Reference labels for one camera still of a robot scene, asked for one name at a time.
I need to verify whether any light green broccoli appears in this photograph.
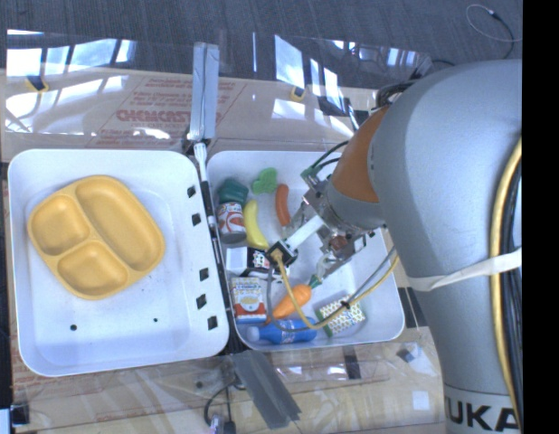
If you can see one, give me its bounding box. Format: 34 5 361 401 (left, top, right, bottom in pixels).
251 166 280 195

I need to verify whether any green and yellow packet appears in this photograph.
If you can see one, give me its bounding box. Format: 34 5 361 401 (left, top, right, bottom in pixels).
316 294 367 338

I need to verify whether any blue bottle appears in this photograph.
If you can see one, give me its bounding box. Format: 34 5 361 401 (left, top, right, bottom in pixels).
245 316 318 345

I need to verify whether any red and white can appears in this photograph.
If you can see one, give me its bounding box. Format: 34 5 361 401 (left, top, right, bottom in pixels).
215 201 248 244

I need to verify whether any orange sausage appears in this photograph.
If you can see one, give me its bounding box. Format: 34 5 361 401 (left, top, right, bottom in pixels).
274 183 292 228

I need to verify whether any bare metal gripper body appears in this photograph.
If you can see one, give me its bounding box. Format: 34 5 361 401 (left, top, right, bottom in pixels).
299 173 376 262

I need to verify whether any yellow banana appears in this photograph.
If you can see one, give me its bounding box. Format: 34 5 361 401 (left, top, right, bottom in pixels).
242 199 270 250

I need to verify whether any yellow divided plate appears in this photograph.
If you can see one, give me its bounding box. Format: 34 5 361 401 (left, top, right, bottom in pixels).
26 175 166 301

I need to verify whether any black and white carton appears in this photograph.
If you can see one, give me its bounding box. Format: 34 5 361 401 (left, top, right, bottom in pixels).
224 245 274 277

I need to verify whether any white plastic tray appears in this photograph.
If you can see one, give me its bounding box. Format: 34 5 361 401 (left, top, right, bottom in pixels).
205 150 406 352
6 147 231 378

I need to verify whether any red and white carton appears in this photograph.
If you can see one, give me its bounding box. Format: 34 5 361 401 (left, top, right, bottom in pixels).
230 277 268 325

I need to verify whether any orange carrot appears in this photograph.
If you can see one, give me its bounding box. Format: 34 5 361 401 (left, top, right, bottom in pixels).
271 274 324 320

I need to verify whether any brown cardboard board, red print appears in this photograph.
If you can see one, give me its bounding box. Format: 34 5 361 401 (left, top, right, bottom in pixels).
0 68 446 434

